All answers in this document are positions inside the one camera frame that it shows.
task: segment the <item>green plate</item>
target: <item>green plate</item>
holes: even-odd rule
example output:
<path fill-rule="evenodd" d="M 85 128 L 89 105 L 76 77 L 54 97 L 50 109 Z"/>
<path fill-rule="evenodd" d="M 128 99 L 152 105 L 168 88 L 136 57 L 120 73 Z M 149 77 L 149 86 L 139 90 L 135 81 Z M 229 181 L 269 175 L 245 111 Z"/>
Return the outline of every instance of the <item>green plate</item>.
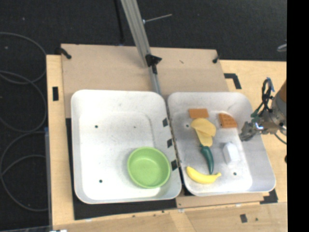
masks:
<path fill-rule="evenodd" d="M 170 163 L 160 150 L 141 147 L 130 154 L 127 170 L 137 185 L 143 188 L 157 188 L 168 181 Z"/>

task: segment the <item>wooden table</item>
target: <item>wooden table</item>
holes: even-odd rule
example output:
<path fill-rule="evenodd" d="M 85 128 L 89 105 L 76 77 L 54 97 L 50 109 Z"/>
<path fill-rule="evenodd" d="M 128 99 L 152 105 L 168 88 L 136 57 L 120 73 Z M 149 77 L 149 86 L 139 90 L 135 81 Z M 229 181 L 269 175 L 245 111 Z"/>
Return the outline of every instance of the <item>wooden table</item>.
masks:
<path fill-rule="evenodd" d="M 65 126 L 63 90 L 63 59 L 47 56 L 47 88 L 49 110 L 52 225 L 55 230 L 68 231 L 286 231 L 287 230 L 287 149 L 273 135 L 263 135 L 275 176 L 278 203 L 260 204 L 268 193 L 245 198 L 235 195 L 233 201 L 180 196 L 185 208 L 164 211 L 120 214 L 92 219 L 74 220 L 70 166 Z M 236 89 L 232 79 L 226 79 L 229 91 L 247 96 L 255 109 L 261 100 L 261 86 L 266 77 L 276 91 L 286 79 L 286 62 L 221 60 L 224 73 L 238 76 L 242 89 Z M 58 101 L 53 102 L 53 87 L 58 88 Z"/>

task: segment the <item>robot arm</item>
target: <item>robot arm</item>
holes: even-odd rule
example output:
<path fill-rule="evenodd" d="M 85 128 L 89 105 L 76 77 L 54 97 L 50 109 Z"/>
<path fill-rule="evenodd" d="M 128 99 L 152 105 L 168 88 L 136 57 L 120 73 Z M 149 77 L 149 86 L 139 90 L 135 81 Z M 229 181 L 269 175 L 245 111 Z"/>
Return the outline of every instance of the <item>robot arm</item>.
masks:
<path fill-rule="evenodd" d="M 263 82 L 262 86 L 262 103 L 251 114 L 251 122 L 245 122 L 239 135 L 242 141 L 248 141 L 257 134 L 274 134 L 277 132 L 287 135 L 286 126 L 286 81 L 280 91 L 271 96 L 273 85 L 269 78 Z"/>

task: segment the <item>tray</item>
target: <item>tray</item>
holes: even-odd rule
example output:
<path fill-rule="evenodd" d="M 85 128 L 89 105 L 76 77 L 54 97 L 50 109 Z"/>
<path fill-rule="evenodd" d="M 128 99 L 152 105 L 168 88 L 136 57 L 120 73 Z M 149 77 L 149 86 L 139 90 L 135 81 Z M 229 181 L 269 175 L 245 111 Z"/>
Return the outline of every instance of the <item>tray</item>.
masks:
<path fill-rule="evenodd" d="M 141 146 L 176 152 L 164 99 L 154 92 L 79 90 L 71 99 L 74 189 L 84 203 L 173 199 L 181 191 L 178 168 L 167 183 L 146 189 L 133 183 L 126 163 Z"/>
<path fill-rule="evenodd" d="M 179 155 L 184 184 L 196 196 L 210 196 L 243 192 L 267 192 L 275 187 L 276 179 L 260 135 L 248 142 L 239 139 L 241 127 L 249 121 L 253 112 L 248 99 L 236 92 L 179 92 L 168 98 L 171 127 L 175 147 Z M 212 184 L 200 184 L 193 181 L 185 168 L 191 166 L 203 174 L 209 174 L 207 162 L 200 153 L 200 142 L 190 124 L 193 121 L 190 108 L 207 108 L 208 120 L 217 132 L 213 138 L 211 151 L 214 158 L 213 173 L 221 172 Z M 237 128 L 221 128 L 219 113 L 231 115 L 237 122 Z M 239 160 L 237 164 L 227 164 L 223 147 L 228 142 L 237 146 Z"/>

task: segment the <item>yellow banana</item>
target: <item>yellow banana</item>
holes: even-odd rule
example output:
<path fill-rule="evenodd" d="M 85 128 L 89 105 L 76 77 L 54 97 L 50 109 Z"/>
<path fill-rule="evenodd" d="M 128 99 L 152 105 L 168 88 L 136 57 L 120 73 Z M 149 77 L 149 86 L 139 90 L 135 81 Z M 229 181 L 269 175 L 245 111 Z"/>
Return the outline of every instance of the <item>yellow banana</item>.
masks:
<path fill-rule="evenodd" d="M 202 174 L 195 170 L 192 167 L 186 167 L 187 174 L 189 177 L 194 180 L 195 182 L 201 183 L 201 184 L 211 184 L 215 182 L 215 180 L 221 176 L 221 173 L 218 172 L 217 174 Z"/>

